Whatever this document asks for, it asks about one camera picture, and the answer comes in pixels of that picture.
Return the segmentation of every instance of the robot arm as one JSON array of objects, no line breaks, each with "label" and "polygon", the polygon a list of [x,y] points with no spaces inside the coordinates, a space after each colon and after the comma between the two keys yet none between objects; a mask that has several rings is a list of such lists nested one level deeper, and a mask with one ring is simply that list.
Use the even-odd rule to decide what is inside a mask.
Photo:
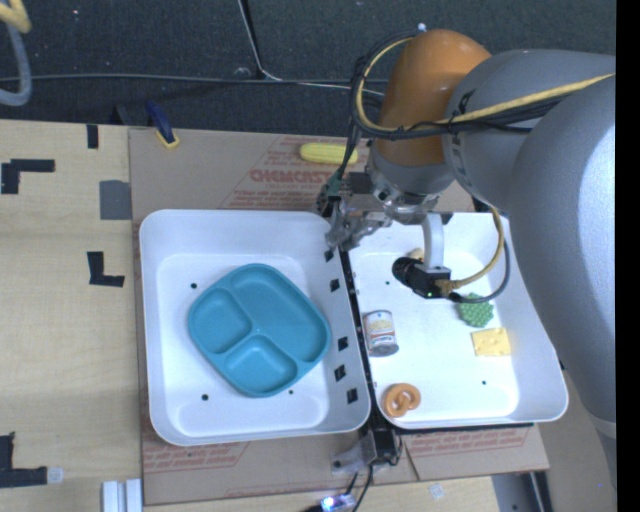
[{"label": "robot arm", "polygon": [[[378,123],[355,83],[352,117],[374,142],[365,172],[340,181],[327,242],[349,250],[392,221],[432,227],[425,219],[453,180],[508,216],[527,291],[616,487],[615,57],[491,56],[444,30],[402,41]],[[429,265],[397,265],[414,291],[433,285]]]}]

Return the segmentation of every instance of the blue clip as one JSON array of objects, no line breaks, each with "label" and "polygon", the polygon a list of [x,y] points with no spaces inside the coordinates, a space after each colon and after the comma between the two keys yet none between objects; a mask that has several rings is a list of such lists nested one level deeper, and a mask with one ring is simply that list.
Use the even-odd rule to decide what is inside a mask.
[{"label": "blue clip", "polygon": [[147,100],[144,104],[144,109],[156,127],[158,139],[160,139],[160,142],[162,142],[167,149],[173,149],[180,144],[180,139],[173,133],[171,123],[169,123],[169,119],[167,119],[166,114],[159,105],[156,105],[151,100]]}]

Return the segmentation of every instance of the toy donut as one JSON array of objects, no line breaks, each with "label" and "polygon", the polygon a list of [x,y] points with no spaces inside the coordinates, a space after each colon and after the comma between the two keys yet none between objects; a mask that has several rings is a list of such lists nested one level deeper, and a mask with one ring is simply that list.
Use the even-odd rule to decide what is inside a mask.
[{"label": "toy donut", "polygon": [[420,405],[420,391],[411,384],[391,386],[384,395],[383,408],[392,418],[404,416]]}]

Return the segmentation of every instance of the dark background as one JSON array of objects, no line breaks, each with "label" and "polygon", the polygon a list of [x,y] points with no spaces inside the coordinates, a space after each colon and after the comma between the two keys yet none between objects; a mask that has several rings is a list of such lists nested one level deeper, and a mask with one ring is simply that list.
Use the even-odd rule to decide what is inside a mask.
[{"label": "dark background", "polygon": [[[614,0],[24,0],[33,29],[23,35],[34,75],[27,105],[0,105],[0,118],[146,125],[151,99],[176,128],[346,135],[343,89],[273,84],[351,77],[356,59],[381,39],[428,28],[461,32],[491,53],[557,48],[616,54]],[[0,29],[0,77],[17,66]],[[386,78],[393,55],[373,77]],[[168,79],[57,78],[127,73],[260,84]],[[0,87],[15,91],[17,82]],[[382,84],[371,88],[381,88]]]}]

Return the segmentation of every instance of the white tray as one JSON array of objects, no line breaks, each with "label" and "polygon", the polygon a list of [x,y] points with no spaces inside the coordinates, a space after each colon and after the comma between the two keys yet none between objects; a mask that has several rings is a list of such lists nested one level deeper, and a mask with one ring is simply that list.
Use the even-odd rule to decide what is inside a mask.
[{"label": "white tray", "polygon": [[[347,432],[370,399],[342,265],[325,259],[329,224],[306,212],[163,210],[140,229],[151,421],[177,445]],[[268,398],[236,391],[189,336],[196,298],[231,270],[270,265],[323,313],[332,331],[324,359]],[[331,283],[339,287],[332,291]]]},{"label": "white tray", "polygon": [[[503,220],[510,244],[509,223]],[[470,276],[491,259],[497,232],[491,214],[456,213],[444,226],[444,265],[452,279]],[[387,419],[405,429],[552,421],[568,404],[560,364],[527,295],[511,251],[511,278],[491,303],[494,318],[486,326],[505,327],[511,356],[477,357],[471,332],[481,330],[460,320],[446,299],[425,300],[391,274],[393,262],[423,247],[419,226],[393,223],[365,237],[349,253],[362,315],[389,310],[396,328],[398,352],[370,357],[376,400],[399,382],[416,386],[420,406],[400,418]],[[504,275],[504,258],[479,281],[458,290],[488,295]]]}]

